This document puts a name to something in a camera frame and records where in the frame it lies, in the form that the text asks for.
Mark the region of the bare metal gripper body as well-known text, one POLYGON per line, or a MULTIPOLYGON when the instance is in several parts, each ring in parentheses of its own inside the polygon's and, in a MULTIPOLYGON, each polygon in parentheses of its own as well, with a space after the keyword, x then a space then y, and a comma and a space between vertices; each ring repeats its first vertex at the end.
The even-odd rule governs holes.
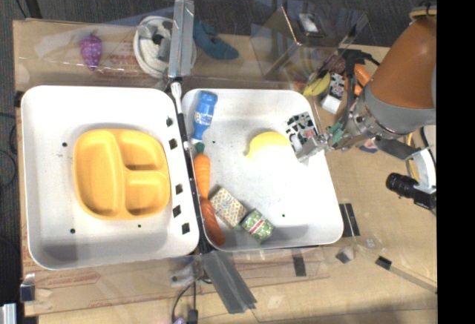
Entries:
POLYGON ((331 150, 347 151, 358 148, 362 151, 377 151, 373 143, 374 134, 367 131, 365 114, 360 116, 360 109, 352 106, 332 126, 327 128, 327 144, 331 150))

